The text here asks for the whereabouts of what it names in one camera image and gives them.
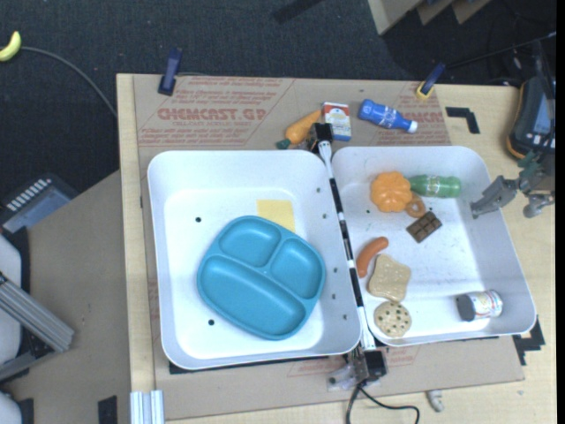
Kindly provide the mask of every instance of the blue clamp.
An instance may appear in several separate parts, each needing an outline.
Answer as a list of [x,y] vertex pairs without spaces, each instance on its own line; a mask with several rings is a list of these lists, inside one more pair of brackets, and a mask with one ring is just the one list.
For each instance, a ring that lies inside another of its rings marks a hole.
[[443,74],[445,69],[446,65],[444,63],[438,63],[433,68],[433,71],[430,72],[426,80],[420,83],[418,88],[416,88],[416,96],[418,99],[422,99],[424,101],[432,94],[433,85],[435,85],[435,82]]
[[178,67],[180,66],[180,60],[183,57],[183,51],[179,48],[172,48],[169,51],[169,58],[167,59],[167,71],[165,75],[161,77],[161,83],[159,83],[159,89],[157,90],[161,95],[173,95],[175,90],[175,76],[178,73]]

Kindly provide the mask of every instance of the small carton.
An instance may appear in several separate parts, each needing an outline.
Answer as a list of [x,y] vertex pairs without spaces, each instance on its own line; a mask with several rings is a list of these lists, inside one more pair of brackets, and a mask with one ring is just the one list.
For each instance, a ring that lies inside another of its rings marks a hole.
[[351,139],[350,106],[345,103],[324,102],[322,106],[323,121],[331,124],[334,140],[349,141]]

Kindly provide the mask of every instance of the toy cookie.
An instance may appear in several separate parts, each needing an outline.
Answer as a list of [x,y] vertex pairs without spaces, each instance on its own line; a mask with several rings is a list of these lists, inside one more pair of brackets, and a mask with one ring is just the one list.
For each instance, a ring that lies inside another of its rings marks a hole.
[[374,310],[374,322],[385,335],[402,337],[412,325],[412,318],[400,303],[385,301]]

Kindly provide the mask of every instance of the metal can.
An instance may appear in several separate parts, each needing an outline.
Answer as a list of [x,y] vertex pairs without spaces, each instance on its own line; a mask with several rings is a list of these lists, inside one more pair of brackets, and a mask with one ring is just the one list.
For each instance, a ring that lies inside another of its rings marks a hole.
[[456,298],[457,310],[464,321],[498,317],[502,313],[502,299],[497,291],[469,292]]

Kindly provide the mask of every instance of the cardboard sheet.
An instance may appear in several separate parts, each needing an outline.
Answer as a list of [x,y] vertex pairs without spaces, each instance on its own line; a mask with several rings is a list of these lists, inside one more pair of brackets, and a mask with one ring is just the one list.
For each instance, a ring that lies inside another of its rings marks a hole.
[[[147,166],[155,155],[170,149],[276,149],[288,125],[324,102],[350,106],[352,138],[335,141],[334,151],[348,145],[449,145],[437,98],[420,101],[414,94],[415,82],[186,76],[177,79],[171,97],[159,95],[158,84],[158,76],[135,76],[133,81],[154,368],[157,388],[167,398],[166,419],[348,399],[350,391],[333,391],[327,384],[329,373],[343,365],[342,357],[198,372],[179,372],[170,365],[160,339]],[[356,118],[364,99],[417,120],[418,131],[386,130]],[[372,386],[375,396],[524,378],[511,337],[380,350],[388,373]]]

